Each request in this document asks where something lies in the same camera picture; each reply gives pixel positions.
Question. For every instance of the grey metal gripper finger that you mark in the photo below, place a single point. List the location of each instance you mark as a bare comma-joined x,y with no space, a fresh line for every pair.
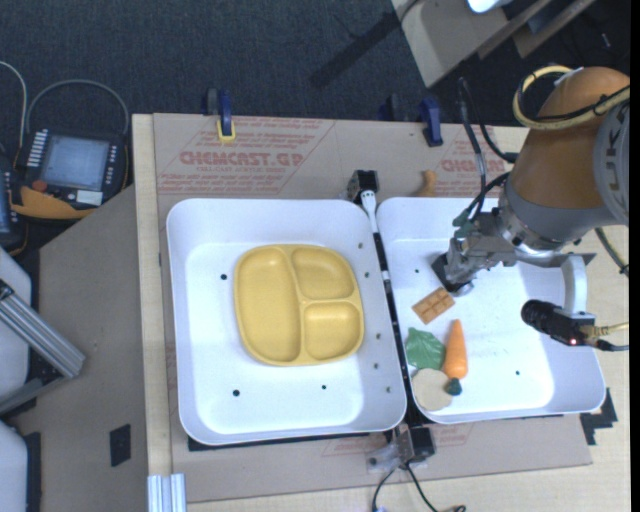
462,285
440,270

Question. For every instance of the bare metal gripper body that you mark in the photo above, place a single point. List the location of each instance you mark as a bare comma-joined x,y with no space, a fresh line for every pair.
487,247

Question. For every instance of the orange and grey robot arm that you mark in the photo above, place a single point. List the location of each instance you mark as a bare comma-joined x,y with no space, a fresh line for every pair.
560,165

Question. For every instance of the orange biscuit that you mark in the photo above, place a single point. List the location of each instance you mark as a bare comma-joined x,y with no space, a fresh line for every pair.
433,305

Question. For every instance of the thin black and white rod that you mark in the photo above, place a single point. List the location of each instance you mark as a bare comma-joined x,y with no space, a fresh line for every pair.
384,270

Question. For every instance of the orange carrot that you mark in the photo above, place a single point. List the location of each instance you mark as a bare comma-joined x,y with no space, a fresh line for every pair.
455,350

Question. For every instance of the white plastic tray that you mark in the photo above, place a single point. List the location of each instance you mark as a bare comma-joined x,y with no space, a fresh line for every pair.
210,350
500,350

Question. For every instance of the green lettuce leaf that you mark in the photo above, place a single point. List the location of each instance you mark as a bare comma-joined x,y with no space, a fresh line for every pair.
424,350

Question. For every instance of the tan toy food piece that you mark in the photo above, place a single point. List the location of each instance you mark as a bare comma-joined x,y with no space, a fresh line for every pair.
428,185

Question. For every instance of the beige flower-shaped biscuit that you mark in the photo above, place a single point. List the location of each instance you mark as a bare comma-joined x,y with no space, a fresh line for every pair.
429,390

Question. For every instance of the yellow divided plate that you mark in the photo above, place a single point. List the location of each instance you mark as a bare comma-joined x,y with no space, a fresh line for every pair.
270,305

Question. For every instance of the brown cardboard board, red print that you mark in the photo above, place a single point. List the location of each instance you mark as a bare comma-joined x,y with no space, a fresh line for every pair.
300,160

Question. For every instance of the black cylinder on white bracket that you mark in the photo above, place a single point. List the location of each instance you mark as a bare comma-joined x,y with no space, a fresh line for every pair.
555,320

